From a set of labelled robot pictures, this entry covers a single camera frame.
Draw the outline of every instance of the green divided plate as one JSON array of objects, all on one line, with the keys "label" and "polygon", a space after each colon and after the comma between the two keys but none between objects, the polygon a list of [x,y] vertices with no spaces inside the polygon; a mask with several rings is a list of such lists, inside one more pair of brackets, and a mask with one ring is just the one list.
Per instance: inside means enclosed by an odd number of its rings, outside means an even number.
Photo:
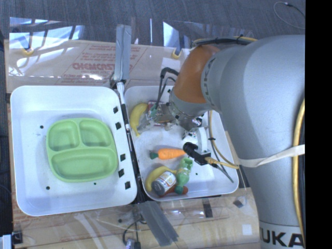
[{"label": "green divided plate", "polygon": [[118,167],[112,133],[94,118],[55,122],[47,131],[46,147],[53,174],[65,182],[102,179]]}]

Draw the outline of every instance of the yellow banana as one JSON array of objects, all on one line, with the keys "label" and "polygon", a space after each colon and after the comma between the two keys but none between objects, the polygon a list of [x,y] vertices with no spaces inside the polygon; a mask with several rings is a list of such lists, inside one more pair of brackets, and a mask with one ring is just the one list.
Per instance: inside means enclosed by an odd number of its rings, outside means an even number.
[{"label": "yellow banana", "polygon": [[148,177],[145,180],[145,189],[149,192],[152,191],[152,182],[157,179],[161,174],[163,174],[165,171],[170,171],[171,173],[176,174],[176,170],[171,170],[170,168],[166,166],[161,166],[156,169],[154,169],[152,172],[149,173]]},{"label": "yellow banana", "polygon": [[136,136],[139,136],[139,132],[137,131],[137,126],[140,124],[140,117],[143,112],[145,112],[147,109],[146,103],[140,103],[136,105],[133,109],[133,111],[130,114],[129,122],[131,128],[135,131]]}]

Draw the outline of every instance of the cable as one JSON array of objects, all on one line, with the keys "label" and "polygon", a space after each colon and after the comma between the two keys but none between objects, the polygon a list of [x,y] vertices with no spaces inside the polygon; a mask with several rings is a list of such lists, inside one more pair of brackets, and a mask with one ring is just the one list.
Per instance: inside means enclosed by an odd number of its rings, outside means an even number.
[{"label": "cable", "polygon": [[238,165],[228,164],[228,163],[225,163],[225,162],[220,162],[220,161],[217,161],[217,160],[215,160],[214,158],[211,158],[211,157],[205,157],[204,160],[206,160],[207,163],[210,163],[210,164],[212,164],[212,163],[220,164],[220,165],[224,165],[224,166],[236,169],[236,170],[240,168]]},{"label": "cable", "polygon": [[168,77],[168,78],[165,80],[165,84],[164,84],[163,89],[161,89],[162,81],[163,81],[163,79],[165,78],[165,74],[166,74],[166,73],[171,73],[171,74],[173,74],[173,75],[178,76],[178,71],[176,71],[176,70],[174,70],[174,69],[171,69],[171,68],[169,68],[169,67],[165,67],[165,68],[163,68],[163,69],[161,70],[161,72],[160,72],[159,90],[158,90],[158,97],[157,97],[157,101],[156,101],[156,103],[155,103],[155,105],[154,105],[154,108],[155,108],[155,109],[157,109],[157,107],[158,107],[158,105],[159,105],[159,102],[160,102],[161,96],[162,96],[162,94],[163,94],[163,92],[164,92],[164,90],[165,90],[166,83],[167,83],[168,79],[171,79],[171,80],[173,80],[173,81],[175,82],[175,79],[174,79],[173,77]]},{"label": "cable", "polygon": [[[209,121],[212,122],[212,111],[210,111]],[[211,125],[209,125],[209,132],[210,132],[210,136],[213,137]],[[232,162],[230,162],[228,159],[226,159],[223,154],[221,154],[221,152],[219,151],[219,149],[218,149],[216,143],[214,142],[214,140],[211,140],[211,141],[212,141],[213,146],[215,147],[216,151],[218,152],[218,154],[222,157],[222,159],[225,160],[228,164],[234,165]]]},{"label": "cable", "polygon": [[256,39],[249,38],[249,37],[243,37],[241,34],[240,36],[234,36],[234,37],[222,37],[222,38],[215,38],[215,39],[197,39],[194,40],[190,47],[196,47],[200,45],[206,45],[206,44],[240,44],[240,45],[248,45],[252,42],[256,41]]},{"label": "cable", "polygon": [[[298,146],[300,142],[300,133],[301,133],[301,125],[305,115],[305,100],[300,106],[300,110],[296,119],[295,129],[294,129],[294,138],[293,138],[293,146]],[[293,157],[293,194],[294,194],[294,204],[296,216],[299,221],[299,227],[302,233],[302,237],[304,239],[305,234],[303,231],[303,221],[301,217],[301,204],[300,204],[300,192],[299,192],[299,157]]]},{"label": "cable", "polygon": [[144,222],[144,219],[143,218],[139,218],[138,220],[135,220],[132,224],[130,224],[126,229],[125,231],[123,232],[122,234],[122,241],[123,241],[123,244],[124,245],[127,245],[127,241],[126,241],[126,233],[127,231],[130,229],[131,226],[133,226],[135,224],[135,231],[136,231],[136,239],[137,239],[137,243],[139,243],[139,234],[138,234],[138,231],[137,231],[137,222]]},{"label": "cable", "polygon": [[301,15],[304,17],[304,19],[306,19],[305,14],[303,14],[303,12],[302,12],[300,9],[298,9],[296,6],[293,6],[293,5],[291,5],[291,4],[287,3],[287,2],[276,2],[276,3],[274,3],[274,5],[273,5],[274,13],[275,13],[275,15],[276,15],[280,20],[282,20],[282,21],[285,22],[286,24],[288,24],[288,25],[290,25],[290,26],[292,26],[292,27],[295,27],[295,28],[297,28],[297,29],[301,29],[301,30],[305,30],[305,29],[306,29],[305,27],[298,27],[298,26],[295,26],[295,25],[293,25],[293,24],[287,22],[287,21],[284,20],[283,18],[281,18],[281,17],[278,15],[278,13],[276,12],[276,9],[275,9],[275,6],[276,6],[277,4],[282,4],[282,5],[285,5],[285,6],[288,6],[288,7],[293,7],[293,8],[295,8],[297,11],[299,11],[299,12],[301,13]]},{"label": "cable", "polygon": [[[212,123],[211,123],[210,113],[211,113],[211,111],[208,111],[208,118],[207,118],[208,123],[207,123],[207,125],[209,126],[209,136],[210,136],[210,138],[212,138],[212,134],[211,134],[211,124],[212,124]],[[219,160],[219,157],[218,157],[218,154],[217,154],[217,152],[216,152],[216,149],[215,149],[215,147],[214,147],[212,141],[213,141],[213,139],[210,139],[211,147],[212,147],[212,151],[213,151],[214,155],[216,156],[217,161],[220,161],[220,160]],[[211,164],[211,165],[212,165],[212,167],[215,167],[215,168],[221,170],[221,171],[227,176],[227,178],[229,178],[229,180],[230,180],[232,183],[234,183],[232,177],[229,176],[229,174],[227,173],[227,171],[226,171],[226,169],[224,168],[223,165],[221,165],[221,167],[219,167],[219,166],[218,166],[217,164],[215,164],[215,163],[213,163],[213,164]]]}]

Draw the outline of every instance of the gray robot arm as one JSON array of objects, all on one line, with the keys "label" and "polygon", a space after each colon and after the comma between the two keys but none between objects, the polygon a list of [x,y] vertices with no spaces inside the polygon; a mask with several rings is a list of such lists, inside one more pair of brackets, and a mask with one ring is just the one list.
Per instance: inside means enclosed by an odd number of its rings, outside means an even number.
[{"label": "gray robot arm", "polygon": [[[244,164],[291,148],[305,98],[305,37],[270,37],[216,52],[206,62],[200,84],[206,102],[195,103],[182,99],[175,83],[170,108],[181,125],[209,109],[219,112]],[[243,170],[257,205],[261,248],[304,248],[292,158]]]}]

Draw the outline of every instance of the green bottle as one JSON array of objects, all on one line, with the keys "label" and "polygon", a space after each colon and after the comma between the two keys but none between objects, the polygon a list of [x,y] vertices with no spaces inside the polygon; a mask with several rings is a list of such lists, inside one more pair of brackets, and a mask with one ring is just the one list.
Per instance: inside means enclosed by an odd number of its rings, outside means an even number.
[{"label": "green bottle", "polygon": [[189,158],[183,158],[178,166],[176,172],[176,186],[174,191],[179,195],[183,193],[183,187],[189,181],[191,167],[192,160]]}]

